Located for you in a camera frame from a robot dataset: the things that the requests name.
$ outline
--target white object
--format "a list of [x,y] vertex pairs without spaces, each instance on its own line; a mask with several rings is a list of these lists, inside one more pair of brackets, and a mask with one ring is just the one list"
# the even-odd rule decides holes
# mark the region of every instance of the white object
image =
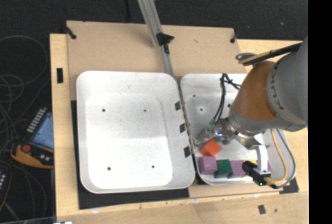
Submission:
[[166,73],[77,78],[80,177],[93,193],[180,189],[195,178],[178,86]]

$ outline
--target orange cube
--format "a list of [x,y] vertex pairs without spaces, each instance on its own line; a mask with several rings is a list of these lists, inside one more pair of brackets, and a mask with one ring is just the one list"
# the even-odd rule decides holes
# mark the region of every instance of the orange cube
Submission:
[[200,152],[203,156],[215,156],[221,149],[222,147],[214,139],[211,139],[201,148]]

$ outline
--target black floor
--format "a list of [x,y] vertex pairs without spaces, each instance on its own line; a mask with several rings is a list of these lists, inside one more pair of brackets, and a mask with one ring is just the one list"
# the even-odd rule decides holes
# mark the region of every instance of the black floor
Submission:
[[[0,0],[0,38],[32,37],[45,47],[49,56],[49,34],[60,32],[66,20],[143,23],[137,1],[127,0],[127,3],[129,10],[125,0]],[[308,34],[308,0],[157,0],[156,6],[162,24],[232,27],[239,38],[302,40]],[[24,86],[20,98],[9,107],[10,92],[5,82],[16,84],[17,80],[4,75],[14,74],[29,82],[41,73],[34,82]],[[20,120],[41,106],[51,108],[49,78],[49,61],[40,45],[28,39],[0,40],[0,105],[3,107],[0,148],[8,139],[20,137]],[[11,91],[17,95],[21,89],[14,87]],[[16,121],[16,134],[10,126],[11,120]],[[10,128],[6,130],[9,135],[2,131],[8,127],[6,123],[9,123]],[[21,168],[20,164],[12,161],[8,152],[3,153],[3,160],[16,166],[6,200],[15,214],[4,206],[0,222],[14,221],[13,215],[20,219],[53,216],[52,171],[25,167],[38,180],[30,177],[27,181],[24,171],[17,168]]]

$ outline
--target green block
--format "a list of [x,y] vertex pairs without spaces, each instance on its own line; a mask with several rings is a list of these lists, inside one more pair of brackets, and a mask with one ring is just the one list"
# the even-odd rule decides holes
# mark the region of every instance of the green block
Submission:
[[215,178],[228,177],[233,172],[229,160],[217,160],[217,166],[218,171],[214,174]]

